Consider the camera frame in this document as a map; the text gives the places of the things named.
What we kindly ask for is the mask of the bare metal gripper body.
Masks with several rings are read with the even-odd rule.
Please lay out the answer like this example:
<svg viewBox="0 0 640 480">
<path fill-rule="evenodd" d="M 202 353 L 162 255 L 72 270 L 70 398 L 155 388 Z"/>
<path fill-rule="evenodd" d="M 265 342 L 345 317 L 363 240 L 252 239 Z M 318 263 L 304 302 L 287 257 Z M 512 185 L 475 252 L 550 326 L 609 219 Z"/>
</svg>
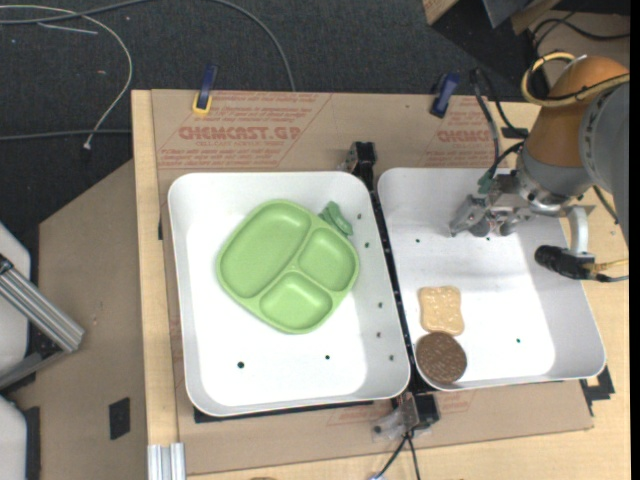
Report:
<svg viewBox="0 0 640 480">
<path fill-rule="evenodd" d="M 489 213 L 503 221 L 559 216 L 571 200 L 544 188 L 526 170 L 498 174 L 491 182 L 486 204 Z"/>
</svg>

